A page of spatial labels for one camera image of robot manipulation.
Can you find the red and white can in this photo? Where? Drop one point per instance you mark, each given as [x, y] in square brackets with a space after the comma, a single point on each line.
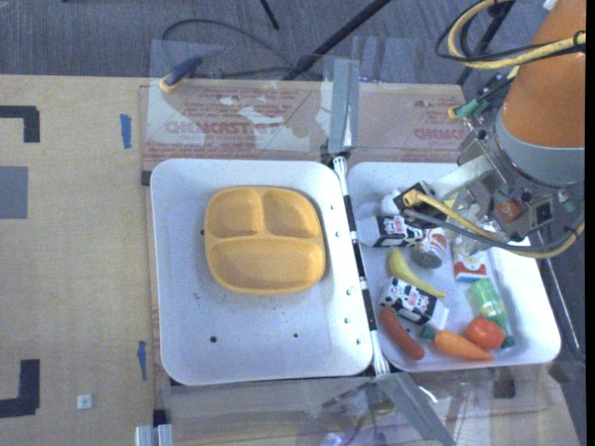
[430, 246]

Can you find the white bottle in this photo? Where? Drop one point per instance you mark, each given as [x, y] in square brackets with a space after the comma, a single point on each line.
[390, 202]

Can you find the brown cardboard board red print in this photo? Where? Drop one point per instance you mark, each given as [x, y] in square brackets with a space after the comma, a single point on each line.
[279, 119]

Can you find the green plastic bottle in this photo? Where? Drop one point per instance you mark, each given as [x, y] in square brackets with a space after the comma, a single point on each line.
[485, 297]

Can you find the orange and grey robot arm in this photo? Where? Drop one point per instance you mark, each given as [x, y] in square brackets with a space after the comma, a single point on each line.
[548, 91]

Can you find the orange tomato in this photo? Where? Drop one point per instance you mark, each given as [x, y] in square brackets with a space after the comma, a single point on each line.
[485, 332]

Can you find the white plastic tray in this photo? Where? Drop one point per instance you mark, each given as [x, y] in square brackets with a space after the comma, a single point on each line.
[260, 337]
[525, 305]

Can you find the yellow banana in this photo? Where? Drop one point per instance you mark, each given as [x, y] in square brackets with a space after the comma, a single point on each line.
[402, 267]

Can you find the red and white carton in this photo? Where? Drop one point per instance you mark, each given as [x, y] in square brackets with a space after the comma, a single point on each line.
[470, 265]

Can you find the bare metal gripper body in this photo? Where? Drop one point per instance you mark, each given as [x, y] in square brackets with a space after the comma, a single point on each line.
[516, 193]

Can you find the cow print milk carton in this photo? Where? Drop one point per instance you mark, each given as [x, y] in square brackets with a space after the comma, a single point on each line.
[392, 231]
[411, 301]

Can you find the orange carrot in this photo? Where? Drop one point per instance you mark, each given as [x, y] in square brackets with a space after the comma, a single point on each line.
[458, 344]

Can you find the orange divided plate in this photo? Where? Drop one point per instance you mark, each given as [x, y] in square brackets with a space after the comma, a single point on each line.
[265, 258]

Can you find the brown sausage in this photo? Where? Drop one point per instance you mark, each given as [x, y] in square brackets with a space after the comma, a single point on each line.
[400, 332]

